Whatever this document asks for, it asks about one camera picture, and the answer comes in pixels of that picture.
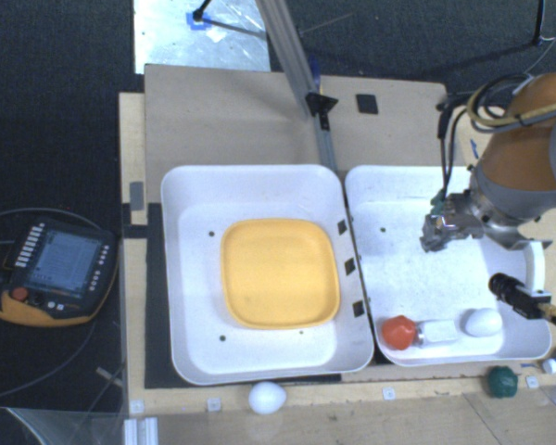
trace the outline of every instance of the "black sticker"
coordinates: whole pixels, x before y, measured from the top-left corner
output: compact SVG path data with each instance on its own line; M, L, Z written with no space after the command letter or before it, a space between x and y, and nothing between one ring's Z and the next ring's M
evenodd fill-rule
M350 275L351 273L353 273L356 270L356 264L354 263L354 258L348 259L344 264L344 267L346 268L346 275Z
M346 226L346 221L342 220L337 224L337 232L342 235L343 233L346 232L346 230L348 229L348 227Z
M362 300L353 303L352 309L354 310L354 318L362 316L364 314L364 303L362 302Z
M356 104L361 114L378 114L377 98L373 94L356 94Z

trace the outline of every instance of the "green ball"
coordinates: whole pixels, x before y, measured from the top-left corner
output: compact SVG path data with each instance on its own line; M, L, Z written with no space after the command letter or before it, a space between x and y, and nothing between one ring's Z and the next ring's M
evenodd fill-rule
M517 383L517 375L507 366L493 367L488 374L488 386L494 397L514 397Z

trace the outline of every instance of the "black clamp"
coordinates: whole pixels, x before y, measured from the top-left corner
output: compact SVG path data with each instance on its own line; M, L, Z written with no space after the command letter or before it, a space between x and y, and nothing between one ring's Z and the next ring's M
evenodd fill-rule
M307 107L311 111L311 115L315 117L319 114L319 122L322 130L329 132L330 121L327 118L327 113L337 104L337 99L318 93L308 93L305 96L305 100L307 101Z

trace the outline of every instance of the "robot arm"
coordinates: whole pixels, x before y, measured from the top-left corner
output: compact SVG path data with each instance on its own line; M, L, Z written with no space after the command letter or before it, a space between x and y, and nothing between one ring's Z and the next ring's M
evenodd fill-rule
M492 136L468 189L446 196L426 215L420 239L426 252L483 235L506 249L525 248L530 241L519 226L556 208L556 73L521 87L502 117L483 119L478 101L490 88L476 92L467 111L474 127Z

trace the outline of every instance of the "red emergency stop button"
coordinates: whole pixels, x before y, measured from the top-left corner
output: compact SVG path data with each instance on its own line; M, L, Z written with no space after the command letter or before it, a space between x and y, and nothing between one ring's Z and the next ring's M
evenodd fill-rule
M25 286L16 286L10 291L10 297L17 301L25 301L29 297L29 290Z

